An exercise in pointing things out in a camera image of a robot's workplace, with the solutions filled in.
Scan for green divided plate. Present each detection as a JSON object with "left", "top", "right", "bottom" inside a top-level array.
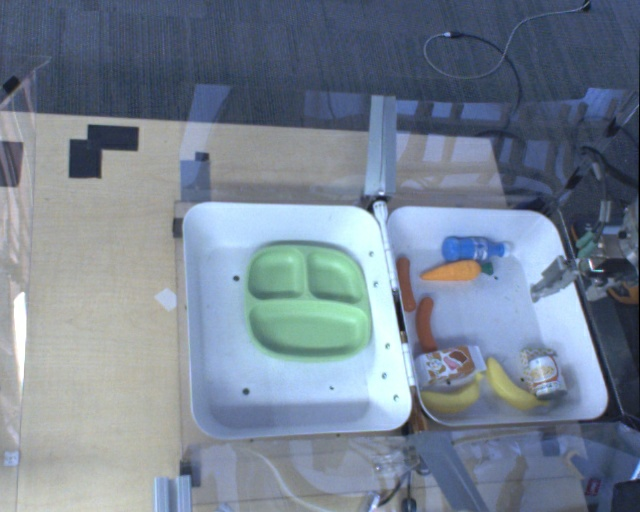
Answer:
[{"left": 243, "top": 240, "right": 376, "bottom": 361}]

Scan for blue plastic bottle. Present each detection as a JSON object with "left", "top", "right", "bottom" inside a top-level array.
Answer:
[{"left": 441, "top": 235, "right": 514, "bottom": 263}]

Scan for red sausage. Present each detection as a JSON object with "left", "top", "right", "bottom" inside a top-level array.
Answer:
[
  {"left": 415, "top": 296, "right": 440, "bottom": 354},
  {"left": 395, "top": 256, "right": 418, "bottom": 313}
]

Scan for brown and white carton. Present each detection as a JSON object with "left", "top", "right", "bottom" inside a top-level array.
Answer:
[{"left": 413, "top": 344, "right": 488, "bottom": 391}]

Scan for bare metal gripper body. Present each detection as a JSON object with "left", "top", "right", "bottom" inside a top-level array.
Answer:
[{"left": 574, "top": 199, "right": 640, "bottom": 302}]

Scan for white plastic tray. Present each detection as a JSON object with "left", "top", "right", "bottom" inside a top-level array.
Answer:
[
  {"left": 181, "top": 201, "right": 414, "bottom": 442},
  {"left": 386, "top": 205, "right": 610, "bottom": 428}
]

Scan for yellow banana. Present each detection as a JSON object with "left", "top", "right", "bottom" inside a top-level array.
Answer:
[
  {"left": 419, "top": 370, "right": 486, "bottom": 416},
  {"left": 485, "top": 356, "right": 551, "bottom": 413}
]

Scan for orange carrot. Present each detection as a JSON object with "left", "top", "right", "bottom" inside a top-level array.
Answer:
[{"left": 419, "top": 259, "right": 496, "bottom": 283}]

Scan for small printed can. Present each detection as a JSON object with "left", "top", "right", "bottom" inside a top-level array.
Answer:
[{"left": 519, "top": 346, "right": 569, "bottom": 401}]

